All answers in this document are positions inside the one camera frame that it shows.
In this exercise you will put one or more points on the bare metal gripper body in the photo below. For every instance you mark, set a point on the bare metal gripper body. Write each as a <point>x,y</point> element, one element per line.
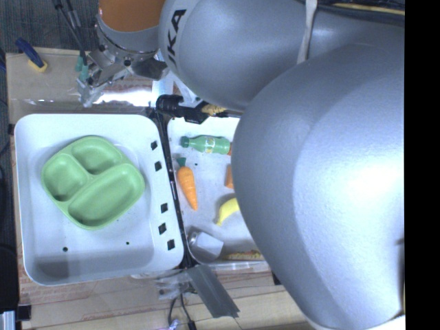
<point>110,65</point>

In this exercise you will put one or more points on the green bottle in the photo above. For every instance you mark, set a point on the green bottle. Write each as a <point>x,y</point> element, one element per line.
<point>209,145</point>

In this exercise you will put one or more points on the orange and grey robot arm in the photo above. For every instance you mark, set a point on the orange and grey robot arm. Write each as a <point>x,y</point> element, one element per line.
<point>309,150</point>

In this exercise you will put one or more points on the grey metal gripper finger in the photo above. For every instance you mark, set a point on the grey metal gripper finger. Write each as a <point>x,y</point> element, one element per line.
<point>83,91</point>
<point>96,92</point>

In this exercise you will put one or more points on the slice of pizza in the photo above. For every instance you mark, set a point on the slice of pizza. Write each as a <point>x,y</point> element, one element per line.
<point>244,255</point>

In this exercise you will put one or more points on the black cylinder on white bracket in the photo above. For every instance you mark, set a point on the black cylinder on white bracket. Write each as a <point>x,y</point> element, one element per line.
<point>172,106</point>

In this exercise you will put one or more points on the orange carrot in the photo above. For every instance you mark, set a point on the orange carrot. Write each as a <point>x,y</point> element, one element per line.
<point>187,184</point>

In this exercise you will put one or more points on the small orange toy food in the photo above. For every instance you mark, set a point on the small orange toy food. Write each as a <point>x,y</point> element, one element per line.
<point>229,177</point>

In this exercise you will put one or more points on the white plastic tray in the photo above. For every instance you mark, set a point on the white plastic tray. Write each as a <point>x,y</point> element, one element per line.
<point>103,256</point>
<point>209,181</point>

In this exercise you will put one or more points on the thin black rod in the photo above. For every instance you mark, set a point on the thin black rod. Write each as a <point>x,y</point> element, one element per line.
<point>173,191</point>

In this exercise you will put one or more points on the grey can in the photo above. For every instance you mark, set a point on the grey can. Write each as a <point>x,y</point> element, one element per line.
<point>208,246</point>

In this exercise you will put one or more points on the yellow banana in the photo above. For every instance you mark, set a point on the yellow banana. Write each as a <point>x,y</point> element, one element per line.
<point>228,209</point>

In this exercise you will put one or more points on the green divided plate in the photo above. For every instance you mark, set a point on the green divided plate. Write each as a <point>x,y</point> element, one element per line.
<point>96,191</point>

